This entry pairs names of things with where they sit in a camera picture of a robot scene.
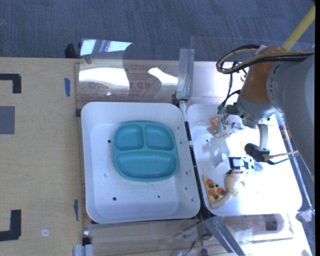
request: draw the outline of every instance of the black cable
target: black cable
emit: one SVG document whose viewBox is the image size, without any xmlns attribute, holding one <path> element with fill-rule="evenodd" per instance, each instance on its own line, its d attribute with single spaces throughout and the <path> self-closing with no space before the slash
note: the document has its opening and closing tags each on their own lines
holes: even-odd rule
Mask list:
<svg viewBox="0 0 320 256">
<path fill-rule="evenodd" d="M 201 256 L 208 256 L 208 250 L 204 248 L 204 240 L 209 240 L 210 238 L 212 238 L 212 234 L 209 233 L 205 233 L 200 237 L 200 242 L 201 242 Z"/>
<path fill-rule="evenodd" d="M 190 249 L 186 252 L 186 254 L 184 254 L 183 256 L 187 256 L 190 252 L 191 252 L 191 250 L 194 248 L 194 246 L 195 246 L 195 244 L 196 244 L 196 241 L 197 240 L 194 240 L 193 241 L 193 243 L 191 244 L 191 247 L 190 247 Z"/>
<path fill-rule="evenodd" d="M 295 158 L 295 157 L 297 157 L 297 156 L 299 156 L 299 155 L 300 155 L 299 153 L 296 153 L 296 154 L 291 155 L 291 156 L 289 156 L 288 158 L 283 159 L 283 160 L 281 160 L 281 161 L 272 162 L 271 160 L 268 160 L 267 163 L 268 163 L 269 165 L 277 165 L 277 164 L 282 163 L 282 162 L 284 162 L 284 161 L 287 161 L 287 160 L 289 160 L 289 159 Z"/>
<path fill-rule="evenodd" d="M 238 63 L 239 63 L 239 62 L 235 60 L 235 61 L 232 63 L 232 66 L 234 67 L 234 66 L 235 66 L 236 64 L 238 64 Z M 228 100 L 232 95 L 235 94 L 235 92 L 233 92 L 232 94 L 230 94 L 233 81 L 234 81 L 234 79 L 233 79 L 233 74 L 231 73 L 231 74 L 230 74 L 230 79 L 229 79 L 228 92 L 227 92 L 227 94 L 226 94 L 226 97 L 225 97 L 224 101 L 222 101 L 221 104 L 218 106 L 218 114 L 221 114 L 221 113 L 222 113 L 222 110 L 225 108 L 225 105 L 226 105 L 226 103 L 227 103 L 227 100 Z"/>
<path fill-rule="evenodd" d="M 241 65 L 240 67 L 232 67 L 231 71 L 225 72 L 224 74 L 232 74 L 235 72 L 239 72 L 240 70 L 244 70 L 245 68 L 248 68 L 254 64 L 258 63 L 264 63 L 264 62 L 301 62 L 304 61 L 309 56 L 315 54 L 313 53 L 305 53 L 305 54 L 287 54 L 287 55 L 279 55 L 279 56 L 265 56 L 263 58 L 259 58 L 257 60 L 250 61 L 244 65 Z M 227 70 L 228 68 L 223 67 L 224 62 L 221 63 L 220 66 L 218 66 L 219 70 Z"/>
<path fill-rule="evenodd" d="M 232 50 L 231 52 L 229 52 L 228 54 L 230 53 L 233 53 L 234 55 L 236 54 L 236 51 L 239 51 L 239 50 L 244 50 L 244 49 L 259 49 L 260 45 L 257 45 L 257 44 L 245 44 L 243 46 L 240 46 L 234 50 Z M 219 63 L 225 56 L 223 56 L 222 58 L 220 58 L 217 63 Z"/>
<path fill-rule="evenodd" d="M 225 108 L 225 105 L 227 103 L 227 100 L 232 96 L 232 95 L 235 95 L 235 94 L 239 94 L 241 91 L 241 89 L 239 90 L 235 90 L 233 93 L 229 94 L 225 99 L 224 101 L 221 102 L 221 104 L 218 106 L 218 114 L 221 115 L 222 114 L 222 111 L 224 110 Z"/>
</svg>

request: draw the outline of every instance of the clear plastic panel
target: clear plastic panel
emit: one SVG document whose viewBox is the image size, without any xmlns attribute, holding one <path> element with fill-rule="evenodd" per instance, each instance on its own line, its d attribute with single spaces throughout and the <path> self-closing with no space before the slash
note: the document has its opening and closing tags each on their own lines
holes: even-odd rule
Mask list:
<svg viewBox="0 0 320 256">
<path fill-rule="evenodd" d="M 282 46 L 283 43 L 283 41 L 192 37 L 191 49 L 180 49 L 84 39 L 81 47 L 82 62 L 79 77 L 81 79 L 77 85 L 77 107 L 81 109 L 85 103 L 91 101 L 171 103 L 173 99 L 183 98 L 187 99 L 188 107 L 197 103 L 217 105 L 225 99 L 230 82 L 229 75 L 217 72 L 215 66 L 217 60 L 233 49 L 246 44 Z M 295 43 L 291 50 L 314 49 L 314 44 Z M 252 57 L 252 54 L 254 52 L 231 57 L 226 65 L 231 65 L 235 60 L 244 61 Z M 83 72 L 93 72 L 94 69 L 98 71 L 97 74 L 103 74 L 106 79 L 83 78 Z M 161 93 L 154 93 L 155 91 L 152 90 L 144 93 L 147 91 L 146 83 L 152 84 L 148 80 L 151 79 L 152 72 L 155 72 L 153 76 L 161 81 L 159 91 Z M 162 73 L 171 79 L 170 82 L 161 80 L 158 74 Z M 90 79 L 92 78 L 96 78 L 94 73 L 90 76 Z M 139 86 L 134 84 L 136 87 L 131 87 L 129 82 L 131 79 L 134 79 L 132 83 L 139 81 Z M 243 74 L 234 73 L 232 91 L 241 89 L 242 85 Z M 236 100 L 237 95 L 233 95 L 227 103 L 232 104 Z M 284 117 L 276 115 L 276 119 L 286 149 L 294 150 Z M 240 246 L 245 255 L 311 256 L 314 253 L 314 180 L 300 159 L 290 161 L 302 197 L 302 205 L 298 212 L 290 210 L 289 212 L 221 217 L 225 227 L 236 241 L 233 245 Z M 204 219 L 201 216 L 198 219 L 196 216 L 195 219 L 169 221 L 89 224 L 86 230 L 95 255 L 155 251 L 160 256 L 171 256 L 174 253 L 200 255 L 203 249 L 207 250 L 208 255 L 231 252 L 222 246 L 222 240 L 226 239 L 231 243 L 233 239 L 227 236 L 228 232 L 223 229 L 223 225 L 217 224 L 213 218 L 215 216 Z"/>
<path fill-rule="evenodd" d="M 158 102 L 192 93 L 192 49 L 82 39 L 77 108 L 89 102 Z"/>
</svg>

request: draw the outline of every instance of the wooden table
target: wooden table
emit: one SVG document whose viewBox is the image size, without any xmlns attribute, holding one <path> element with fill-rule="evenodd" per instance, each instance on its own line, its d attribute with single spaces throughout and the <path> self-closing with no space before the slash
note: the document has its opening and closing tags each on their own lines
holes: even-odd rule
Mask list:
<svg viewBox="0 0 320 256">
<path fill-rule="evenodd" d="M 1 232 L 11 230 L 11 211 L 21 210 L 21 235 L 0 241 L 0 255 L 71 255 L 82 244 L 78 62 L 0 58 L 1 74 L 21 76 L 21 93 L 0 80 L 0 106 L 14 107 L 14 134 L 0 134 Z"/>
</svg>

